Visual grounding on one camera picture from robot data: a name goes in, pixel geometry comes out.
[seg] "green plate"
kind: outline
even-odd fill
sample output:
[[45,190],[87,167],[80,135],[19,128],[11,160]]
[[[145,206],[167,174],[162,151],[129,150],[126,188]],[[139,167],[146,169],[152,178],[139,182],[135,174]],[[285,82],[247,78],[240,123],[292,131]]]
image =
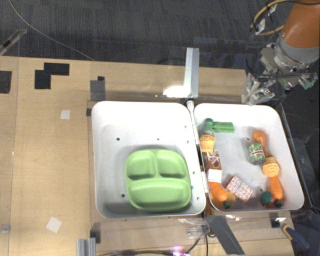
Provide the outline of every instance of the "green plate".
[[131,204],[146,212],[169,212],[191,200],[187,164],[176,152],[139,150],[125,163],[125,186]]

